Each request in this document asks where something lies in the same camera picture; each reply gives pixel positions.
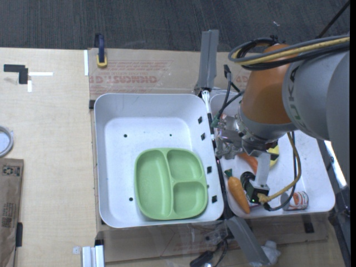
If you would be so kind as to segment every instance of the orange carrot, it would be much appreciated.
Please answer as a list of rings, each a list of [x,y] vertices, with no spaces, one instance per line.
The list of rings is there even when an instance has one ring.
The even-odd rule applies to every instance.
[[[234,197],[235,201],[239,204],[239,206],[243,209],[243,211],[249,214],[250,205],[249,202],[247,201],[245,191],[241,184],[240,179],[233,177],[232,169],[226,170],[225,174],[228,177],[228,187],[230,193]]]
[[[252,168],[254,174],[257,173],[257,159],[256,157],[248,155],[246,152],[238,154],[242,159],[244,159]]]

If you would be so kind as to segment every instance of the green plate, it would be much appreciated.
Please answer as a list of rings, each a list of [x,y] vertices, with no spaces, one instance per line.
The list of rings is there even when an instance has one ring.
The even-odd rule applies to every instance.
[[[135,163],[135,193],[141,212],[155,220],[187,219],[207,205],[204,168],[184,149],[150,149]]]

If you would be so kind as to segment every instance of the light wood surface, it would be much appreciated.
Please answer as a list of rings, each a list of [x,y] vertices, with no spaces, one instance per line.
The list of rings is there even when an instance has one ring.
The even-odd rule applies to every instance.
[[[0,124],[14,133],[6,156],[24,159],[20,221],[22,247],[16,267],[77,267],[75,246],[93,246],[96,210],[89,84],[83,51],[1,48],[2,64],[25,65],[32,92],[18,74],[0,71]],[[279,245],[276,266],[344,266],[335,232],[328,240]],[[127,261],[108,266],[189,266],[196,256]],[[250,266],[241,250],[231,250],[221,266]]]

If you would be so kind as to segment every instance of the can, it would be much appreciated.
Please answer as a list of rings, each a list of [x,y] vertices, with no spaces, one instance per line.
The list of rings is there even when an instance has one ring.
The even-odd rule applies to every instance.
[[[283,193],[280,197],[281,203],[287,201],[289,194]],[[290,199],[289,203],[283,207],[285,211],[293,210],[305,210],[309,205],[309,198],[306,192],[294,192],[293,197]]]

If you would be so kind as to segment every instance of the dark gray carpet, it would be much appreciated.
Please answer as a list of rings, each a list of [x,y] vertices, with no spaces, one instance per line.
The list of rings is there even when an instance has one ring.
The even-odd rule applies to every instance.
[[[95,33],[109,48],[199,51],[220,30],[219,51],[278,35],[315,38],[348,0],[0,0],[0,47],[85,49]],[[350,30],[350,7],[325,36]]]

